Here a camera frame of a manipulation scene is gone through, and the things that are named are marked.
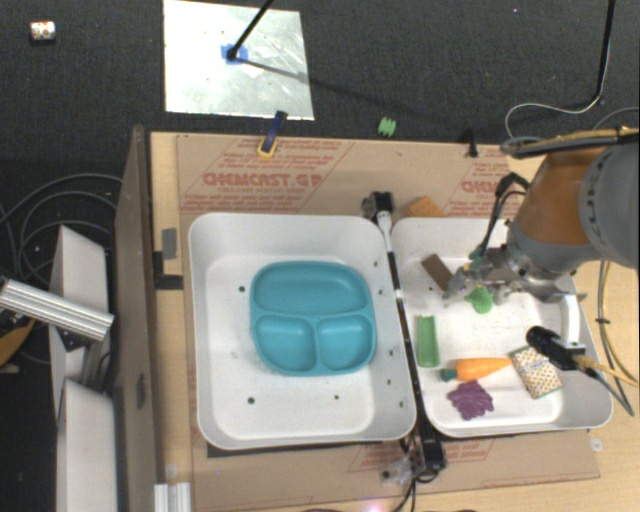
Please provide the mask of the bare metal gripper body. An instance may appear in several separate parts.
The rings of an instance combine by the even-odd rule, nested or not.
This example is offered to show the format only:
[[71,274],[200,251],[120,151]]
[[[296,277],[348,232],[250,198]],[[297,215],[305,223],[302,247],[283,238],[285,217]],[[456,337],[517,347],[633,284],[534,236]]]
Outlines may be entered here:
[[537,265],[517,246],[499,246],[471,253],[471,270],[478,274],[478,284],[491,293],[491,287],[505,285],[516,293],[527,293],[542,302],[556,298],[556,274]]

